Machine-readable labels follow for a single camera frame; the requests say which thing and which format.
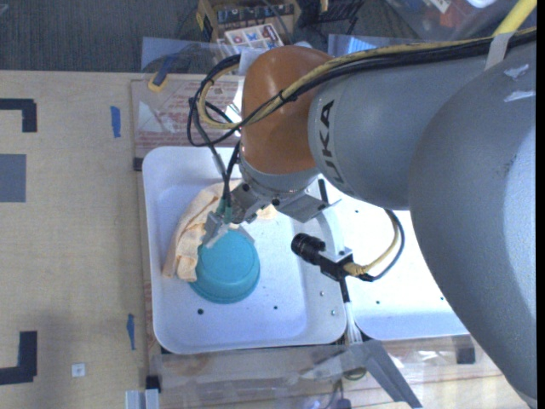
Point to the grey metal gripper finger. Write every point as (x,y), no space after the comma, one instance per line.
(214,227)
(245,233)

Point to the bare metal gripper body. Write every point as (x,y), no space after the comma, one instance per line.
(251,203)

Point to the blue bowl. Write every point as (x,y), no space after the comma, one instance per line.
(227,271)

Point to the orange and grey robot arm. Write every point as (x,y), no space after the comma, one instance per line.
(383,143)

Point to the yellow cloth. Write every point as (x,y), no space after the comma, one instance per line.
(187,232)

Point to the white plastic tray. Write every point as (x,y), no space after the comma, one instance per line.
(281,313)
(396,309)

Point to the black cylinder on white bracket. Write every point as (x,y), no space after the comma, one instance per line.
(308,247)

